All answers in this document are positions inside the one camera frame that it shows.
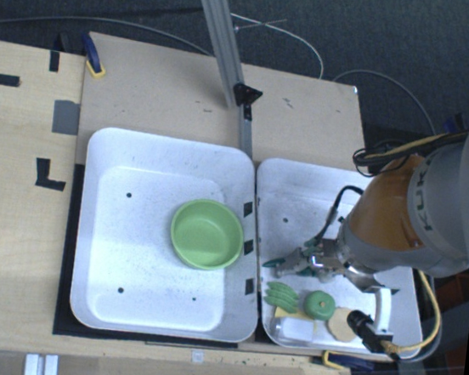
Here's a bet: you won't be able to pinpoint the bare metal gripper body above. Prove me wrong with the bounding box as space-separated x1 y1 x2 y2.
305 236 384 293

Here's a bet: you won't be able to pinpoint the green pea pods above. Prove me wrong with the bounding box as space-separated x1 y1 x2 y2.
262 279 304 315

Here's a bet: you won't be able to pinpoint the white plastic tray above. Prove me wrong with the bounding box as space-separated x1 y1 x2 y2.
234 155 446 366
64 123 281 350

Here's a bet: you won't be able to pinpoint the clear bottle with yellow label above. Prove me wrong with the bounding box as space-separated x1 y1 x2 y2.
269 305 323 345

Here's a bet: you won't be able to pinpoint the beige biscuit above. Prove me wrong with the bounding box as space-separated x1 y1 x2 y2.
324 305 361 345

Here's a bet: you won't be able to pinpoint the green bowl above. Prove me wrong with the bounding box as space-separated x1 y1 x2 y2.
164 194 251 276

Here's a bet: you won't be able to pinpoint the pale wood board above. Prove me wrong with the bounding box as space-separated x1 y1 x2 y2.
49 31 433 375

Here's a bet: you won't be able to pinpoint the black cylinder on white bracket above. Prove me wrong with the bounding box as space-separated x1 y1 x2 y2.
342 283 401 356

